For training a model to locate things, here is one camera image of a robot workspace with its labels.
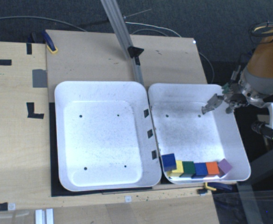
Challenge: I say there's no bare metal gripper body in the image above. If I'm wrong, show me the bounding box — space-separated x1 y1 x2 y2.
222 87 269 109

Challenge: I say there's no white plastic tray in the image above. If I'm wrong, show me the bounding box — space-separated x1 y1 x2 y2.
54 80 163 192
147 83 252 185

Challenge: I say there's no purple cube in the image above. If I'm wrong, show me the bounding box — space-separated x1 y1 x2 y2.
217 158 233 178

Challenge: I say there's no orange cube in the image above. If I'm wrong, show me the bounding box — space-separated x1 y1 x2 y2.
205 161 221 176

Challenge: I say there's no green cube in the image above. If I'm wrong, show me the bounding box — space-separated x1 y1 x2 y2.
180 161 196 178

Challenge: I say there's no yellow cube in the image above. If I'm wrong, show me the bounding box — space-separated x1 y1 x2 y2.
166 160 184 178

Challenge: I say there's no dark blue cube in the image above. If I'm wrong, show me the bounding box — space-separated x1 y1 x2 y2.
161 153 177 172

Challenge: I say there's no pale wood board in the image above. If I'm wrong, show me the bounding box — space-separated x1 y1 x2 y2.
45 29 238 192

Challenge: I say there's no black cylinder on white bracket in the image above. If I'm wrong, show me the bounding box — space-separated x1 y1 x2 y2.
251 101 273 140

